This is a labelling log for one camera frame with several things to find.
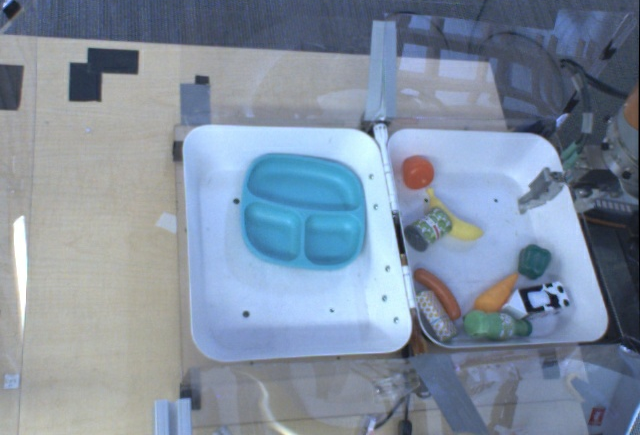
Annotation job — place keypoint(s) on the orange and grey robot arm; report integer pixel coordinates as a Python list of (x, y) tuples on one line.
[(634, 109)]

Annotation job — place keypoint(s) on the white dotted can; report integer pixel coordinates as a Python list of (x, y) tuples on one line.
[(436, 318)]

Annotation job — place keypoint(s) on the red sausage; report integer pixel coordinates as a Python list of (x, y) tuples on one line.
[(440, 290)]

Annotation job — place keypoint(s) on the green toy broccoli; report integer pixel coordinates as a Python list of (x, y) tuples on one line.
[(534, 262)]

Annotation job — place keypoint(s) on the yellow banana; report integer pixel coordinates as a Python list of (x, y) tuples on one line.
[(465, 229)]

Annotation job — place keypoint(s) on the black and white carton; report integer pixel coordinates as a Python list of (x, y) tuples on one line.
[(542, 300)]

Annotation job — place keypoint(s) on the orange toy tomato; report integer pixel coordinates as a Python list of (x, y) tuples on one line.
[(418, 172)]

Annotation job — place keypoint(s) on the green and white can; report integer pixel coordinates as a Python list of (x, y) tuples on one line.
[(429, 229)]

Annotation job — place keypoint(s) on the white plastic tray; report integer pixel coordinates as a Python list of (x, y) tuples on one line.
[(500, 163), (225, 273)]

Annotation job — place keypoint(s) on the orange carrot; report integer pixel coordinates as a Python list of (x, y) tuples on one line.
[(497, 295)]

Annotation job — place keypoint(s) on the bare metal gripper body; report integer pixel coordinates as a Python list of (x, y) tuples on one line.
[(600, 183)]

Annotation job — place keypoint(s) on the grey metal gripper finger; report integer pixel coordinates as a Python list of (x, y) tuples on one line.
[(544, 197), (539, 183)]

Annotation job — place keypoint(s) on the blue divided plate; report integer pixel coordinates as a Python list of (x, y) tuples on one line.
[(300, 183)]

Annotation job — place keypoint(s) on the green plastic bottle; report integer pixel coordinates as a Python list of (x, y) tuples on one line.
[(490, 325)]

